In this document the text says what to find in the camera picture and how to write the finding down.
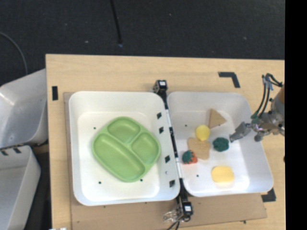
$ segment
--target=green plate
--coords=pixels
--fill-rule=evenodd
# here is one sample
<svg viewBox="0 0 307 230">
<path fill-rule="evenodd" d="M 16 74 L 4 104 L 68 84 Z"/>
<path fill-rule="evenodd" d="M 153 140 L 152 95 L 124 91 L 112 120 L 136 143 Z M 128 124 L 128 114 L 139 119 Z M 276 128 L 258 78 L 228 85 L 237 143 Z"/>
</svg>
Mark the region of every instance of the green plate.
<svg viewBox="0 0 307 230">
<path fill-rule="evenodd" d="M 160 156 L 160 143 L 144 126 L 118 117 L 95 136 L 92 151 L 97 160 L 125 182 L 141 179 Z"/>
</svg>

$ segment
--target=brown triangle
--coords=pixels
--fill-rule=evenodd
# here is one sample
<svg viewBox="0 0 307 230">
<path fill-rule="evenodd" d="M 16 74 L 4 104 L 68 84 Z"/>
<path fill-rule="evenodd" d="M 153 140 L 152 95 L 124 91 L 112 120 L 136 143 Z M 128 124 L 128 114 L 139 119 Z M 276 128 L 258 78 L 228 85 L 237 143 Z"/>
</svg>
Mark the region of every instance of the brown triangle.
<svg viewBox="0 0 307 230">
<path fill-rule="evenodd" d="M 217 111 L 214 109 L 210 110 L 210 120 L 209 120 L 209 128 L 213 128 L 216 126 L 219 126 L 223 123 L 226 123 L 227 120 L 223 118 L 222 115 L 220 115 Z"/>
</svg>

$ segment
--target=black fabric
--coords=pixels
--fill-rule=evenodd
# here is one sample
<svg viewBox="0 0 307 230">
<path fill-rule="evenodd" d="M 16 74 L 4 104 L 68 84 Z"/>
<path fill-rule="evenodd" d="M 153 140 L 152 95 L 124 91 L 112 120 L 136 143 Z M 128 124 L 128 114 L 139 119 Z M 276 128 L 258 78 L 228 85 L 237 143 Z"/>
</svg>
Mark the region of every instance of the black fabric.
<svg viewBox="0 0 307 230">
<path fill-rule="evenodd" d="M 46 53 L 284 59 L 285 0 L 0 0 L 0 32 L 29 73 Z M 25 74 L 0 35 L 0 85 Z"/>
</svg>

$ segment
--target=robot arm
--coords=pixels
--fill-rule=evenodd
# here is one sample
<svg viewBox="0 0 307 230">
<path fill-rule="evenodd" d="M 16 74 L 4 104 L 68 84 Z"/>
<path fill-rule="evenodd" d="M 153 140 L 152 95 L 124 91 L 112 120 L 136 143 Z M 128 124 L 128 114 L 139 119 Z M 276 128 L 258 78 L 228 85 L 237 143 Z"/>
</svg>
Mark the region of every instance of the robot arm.
<svg viewBox="0 0 307 230">
<path fill-rule="evenodd" d="M 261 104 L 258 110 L 250 117 L 251 123 L 246 124 L 242 122 L 236 128 L 235 133 L 230 135 L 229 139 L 231 142 L 243 138 L 251 130 L 257 133 L 255 141 L 261 141 L 264 136 L 271 133 L 284 136 L 284 85 L 269 73 L 266 76 L 262 76 L 262 80 L 264 91 Z M 270 98 L 270 92 L 273 90 L 272 85 L 281 87 L 281 90 L 274 99 Z M 266 113 L 265 109 L 269 101 L 271 102 L 271 109 Z"/>
</svg>

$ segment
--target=wooden table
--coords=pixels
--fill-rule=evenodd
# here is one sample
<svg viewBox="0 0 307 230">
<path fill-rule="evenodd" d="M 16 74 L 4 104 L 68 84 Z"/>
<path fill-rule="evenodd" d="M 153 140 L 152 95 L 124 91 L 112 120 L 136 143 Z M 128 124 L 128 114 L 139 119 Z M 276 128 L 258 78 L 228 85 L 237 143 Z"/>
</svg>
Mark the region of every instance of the wooden table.
<svg viewBox="0 0 307 230">
<path fill-rule="evenodd" d="M 175 57 L 123 57 L 46 55 L 48 125 L 53 228 L 68 229 L 167 229 L 159 222 L 172 202 L 126 204 L 84 208 L 71 193 L 66 142 L 64 93 L 77 91 L 149 91 L 156 80 L 167 80 L 169 92 L 237 92 L 251 110 L 262 98 L 262 74 L 284 81 L 283 60 L 203 59 Z M 219 72 L 233 72 L 222 78 Z M 278 88 L 272 93 L 275 96 Z M 189 230 L 285 229 L 284 137 L 270 135 L 262 141 L 274 177 L 277 200 L 263 203 L 260 194 L 191 198 L 195 214 L 180 228 Z"/>
</svg>

